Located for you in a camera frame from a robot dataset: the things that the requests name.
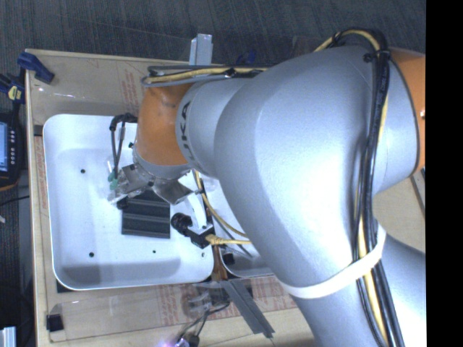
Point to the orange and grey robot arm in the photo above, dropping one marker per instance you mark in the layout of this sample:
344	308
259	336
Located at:
296	165

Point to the black cylinder on white bracket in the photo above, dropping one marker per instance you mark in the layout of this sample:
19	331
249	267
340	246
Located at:
197	238

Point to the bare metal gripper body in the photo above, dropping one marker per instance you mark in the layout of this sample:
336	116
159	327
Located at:
146	215

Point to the white plastic tray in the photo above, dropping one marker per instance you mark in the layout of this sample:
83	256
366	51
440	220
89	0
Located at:
83	212

